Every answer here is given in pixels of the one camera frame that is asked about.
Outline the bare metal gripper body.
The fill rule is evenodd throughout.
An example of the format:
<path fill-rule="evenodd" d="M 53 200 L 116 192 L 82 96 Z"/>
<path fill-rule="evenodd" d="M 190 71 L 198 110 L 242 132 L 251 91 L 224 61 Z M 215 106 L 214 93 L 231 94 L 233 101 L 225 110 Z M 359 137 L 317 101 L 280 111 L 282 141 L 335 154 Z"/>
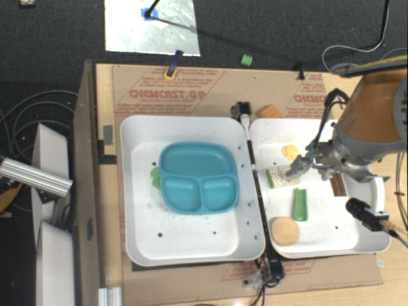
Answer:
<path fill-rule="evenodd" d="M 313 167 L 323 180 L 332 178 L 334 173 L 346 174 L 359 183 L 371 182 L 375 178 L 381 178 L 384 182 L 390 179 L 389 175 L 371 173 L 368 168 L 371 161 L 358 158 L 337 141 L 318 143 L 313 162 Z"/>

